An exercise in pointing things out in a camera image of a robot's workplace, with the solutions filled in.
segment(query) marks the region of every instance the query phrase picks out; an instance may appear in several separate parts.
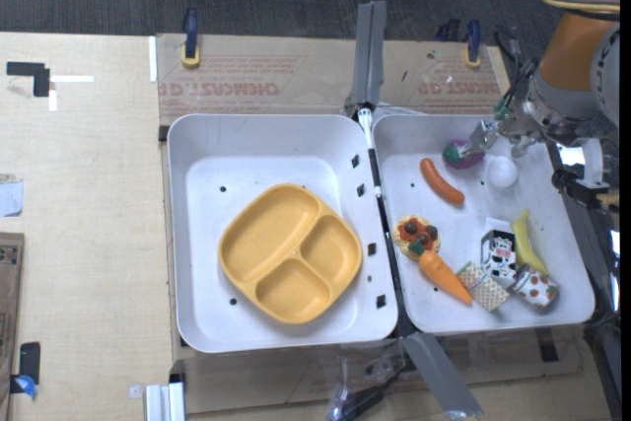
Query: wooden surface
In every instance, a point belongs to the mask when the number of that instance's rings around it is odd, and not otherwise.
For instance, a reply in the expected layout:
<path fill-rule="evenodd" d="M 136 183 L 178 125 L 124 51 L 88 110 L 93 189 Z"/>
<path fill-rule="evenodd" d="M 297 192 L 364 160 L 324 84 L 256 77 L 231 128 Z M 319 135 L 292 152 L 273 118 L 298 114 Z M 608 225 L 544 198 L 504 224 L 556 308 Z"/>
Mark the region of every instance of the wooden surface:
<path fill-rule="evenodd" d="M 132 385 L 172 364 L 156 84 L 147 37 L 1 34 L 0 173 L 24 179 L 26 236 L 17 345 L 41 344 L 35 400 L 16 420 L 140 420 Z M 58 110 L 6 61 L 45 63 Z M 17 373 L 18 363 L 14 363 Z"/>

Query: orange carrot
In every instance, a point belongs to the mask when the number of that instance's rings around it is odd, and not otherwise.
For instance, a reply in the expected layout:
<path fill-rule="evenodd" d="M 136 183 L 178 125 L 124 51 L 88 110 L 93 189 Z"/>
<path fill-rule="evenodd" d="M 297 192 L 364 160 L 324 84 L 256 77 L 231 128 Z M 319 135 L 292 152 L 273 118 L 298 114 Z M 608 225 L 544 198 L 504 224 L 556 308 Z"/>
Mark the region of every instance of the orange carrot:
<path fill-rule="evenodd" d="M 420 241 L 414 241 L 409 248 L 419 254 L 418 266 L 437 288 L 456 297 L 465 304 L 473 302 L 471 294 L 466 291 L 462 282 L 457 278 L 449 266 L 433 251 L 423 249 Z"/>
<path fill-rule="evenodd" d="M 453 205 L 462 205 L 464 194 L 443 179 L 431 159 L 421 160 L 420 169 L 421 174 L 434 191 Z"/>

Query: white power strip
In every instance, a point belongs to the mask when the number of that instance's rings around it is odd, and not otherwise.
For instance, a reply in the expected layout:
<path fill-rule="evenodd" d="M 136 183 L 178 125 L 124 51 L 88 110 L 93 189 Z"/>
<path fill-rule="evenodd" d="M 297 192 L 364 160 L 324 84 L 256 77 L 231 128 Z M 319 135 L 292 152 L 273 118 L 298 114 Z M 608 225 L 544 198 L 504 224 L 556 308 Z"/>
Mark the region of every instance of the white power strip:
<path fill-rule="evenodd" d="M 145 421 L 185 421 L 184 384 L 145 387 Z"/>

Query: yellow plate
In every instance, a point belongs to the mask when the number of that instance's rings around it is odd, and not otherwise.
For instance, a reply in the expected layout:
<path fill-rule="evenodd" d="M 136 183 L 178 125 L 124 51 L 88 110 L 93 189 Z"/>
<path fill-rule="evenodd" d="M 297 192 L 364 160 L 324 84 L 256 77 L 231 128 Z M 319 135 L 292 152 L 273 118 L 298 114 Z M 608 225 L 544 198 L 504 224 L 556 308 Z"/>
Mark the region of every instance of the yellow plate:
<path fill-rule="evenodd" d="M 296 184 L 277 184 L 224 231 L 219 263 L 264 312 L 300 324 L 321 315 L 348 287 L 362 264 L 362 247 L 319 197 Z"/>

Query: white tray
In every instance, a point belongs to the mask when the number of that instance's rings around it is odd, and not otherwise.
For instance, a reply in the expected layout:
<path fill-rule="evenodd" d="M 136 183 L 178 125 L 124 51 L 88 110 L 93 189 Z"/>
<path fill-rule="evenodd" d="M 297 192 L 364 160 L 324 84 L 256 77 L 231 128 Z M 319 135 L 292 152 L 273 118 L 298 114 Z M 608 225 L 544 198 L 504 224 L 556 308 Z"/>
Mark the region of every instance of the white tray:
<path fill-rule="evenodd" d="M 515 221 L 522 209 L 530 212 L 528 236 L 559 296 L 545 311 L 516 295 L 489 313 L 475 302 L 469 307 L 421 277 L 416 262 L 396 249 L 403 299 L 412 322 L 436 334 L 499 330 L 580 323 L 595 308 L 594 291 L 572 232 L 562 196 L 552 185 L 553 168 L 544 145 L 530 146 L 516 159 L 519 179 L 498 189 L 486 179 L 486 167 L 498 155 L 510 156 L 510 144 L 498 139 L 481 163 L 466 170 L 448 168 L 442 161 L 445 146 L 467 139 L 483 116 L 386 115 L 373 128 L 388 220 L 393 225 L 406 214 L 419 214 L 441 234 L 440 256 L 457 271 L 468 261 L 479 264 L 480 241 L 488 232 L 486 219 Z M 436 167 L 465 194 L 461 208 L 445 202 L 427 185 L 419 171 L 421 158 Z"/>
<path fill-rule="evenodd" d="M 398 312 L 366 139 L 357 123 L 341 115 L 191 114 L 171 126 L 168 147 L 177 325 L 191 347 L 218 353 L 368 342 L 392 332 Z M 237 214 L 283 182 L 320 197 L 355 231 L 364 252 L 341 297 L 300 325 L 257 308 L 217 257 L 219 239 Z M 378 304 L 381 296 L 385 305 Z"/>

